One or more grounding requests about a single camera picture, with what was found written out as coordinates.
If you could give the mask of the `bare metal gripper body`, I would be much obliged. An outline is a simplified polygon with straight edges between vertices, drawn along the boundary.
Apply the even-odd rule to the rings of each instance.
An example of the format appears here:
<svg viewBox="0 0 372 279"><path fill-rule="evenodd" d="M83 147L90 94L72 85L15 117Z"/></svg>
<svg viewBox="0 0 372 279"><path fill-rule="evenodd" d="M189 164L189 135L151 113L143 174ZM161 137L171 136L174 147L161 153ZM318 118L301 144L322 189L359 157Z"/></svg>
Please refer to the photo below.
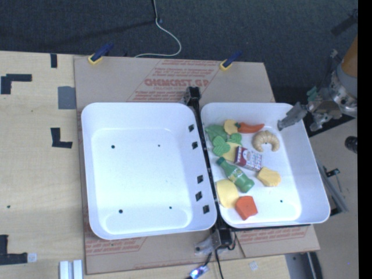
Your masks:
<svg viewBox="0 0 372 279"><path fill-rule="evenodd" d="M313 114L327 114L327 122L343 115L357 118L357 85L333 79L326 87L307 92L307 109Z"/></svg>

